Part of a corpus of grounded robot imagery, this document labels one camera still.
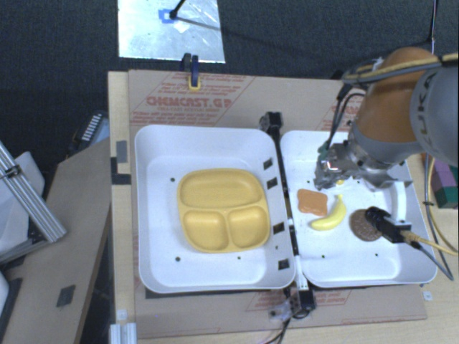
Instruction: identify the orange toast slice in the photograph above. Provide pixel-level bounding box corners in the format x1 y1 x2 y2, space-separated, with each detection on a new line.
296 188 329 217

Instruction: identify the black cylinder on white bracket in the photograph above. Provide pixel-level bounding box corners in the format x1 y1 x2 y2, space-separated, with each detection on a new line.
364 181 413 244

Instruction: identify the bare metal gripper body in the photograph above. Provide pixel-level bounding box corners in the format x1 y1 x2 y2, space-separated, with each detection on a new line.
313 142 367 190

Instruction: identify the brown round biscuit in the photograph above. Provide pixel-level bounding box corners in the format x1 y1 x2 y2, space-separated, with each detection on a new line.
349 209 383 243

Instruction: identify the yellow divided plate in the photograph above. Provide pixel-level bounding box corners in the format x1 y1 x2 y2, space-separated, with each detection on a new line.
176 168 272 254

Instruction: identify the pink and green block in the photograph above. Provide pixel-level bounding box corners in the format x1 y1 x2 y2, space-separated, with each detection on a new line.
429 158 459 209

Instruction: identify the white plastic tray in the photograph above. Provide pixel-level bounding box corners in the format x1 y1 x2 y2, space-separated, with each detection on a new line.
279 130 439 289
134 124 297 295

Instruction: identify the brown cardboard board red print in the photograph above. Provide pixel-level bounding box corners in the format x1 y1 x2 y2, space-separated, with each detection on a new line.
127 69 430 340

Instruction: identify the yellow banana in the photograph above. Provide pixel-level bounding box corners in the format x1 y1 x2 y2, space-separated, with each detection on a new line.
310 193 348 232

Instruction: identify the thin black and white rod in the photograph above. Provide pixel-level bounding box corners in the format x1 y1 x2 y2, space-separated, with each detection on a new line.
268 122 310 300

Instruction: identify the black block with thin wires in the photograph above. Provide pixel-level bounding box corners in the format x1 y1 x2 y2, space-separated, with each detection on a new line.
286 287 317 319
258 111 285 134

